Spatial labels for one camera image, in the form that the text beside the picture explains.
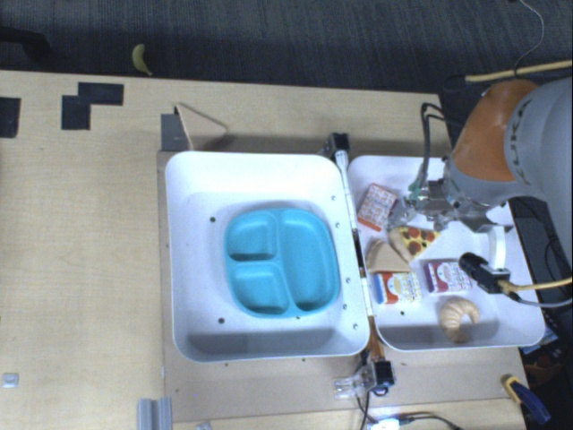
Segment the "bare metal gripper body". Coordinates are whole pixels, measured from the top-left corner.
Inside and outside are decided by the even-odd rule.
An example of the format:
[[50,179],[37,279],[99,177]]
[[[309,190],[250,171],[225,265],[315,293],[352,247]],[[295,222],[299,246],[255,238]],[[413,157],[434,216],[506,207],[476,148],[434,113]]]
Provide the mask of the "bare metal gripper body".
[[415,211],[432,222],[459,220],[466,196],[451,180],[427,181],[415,202]]

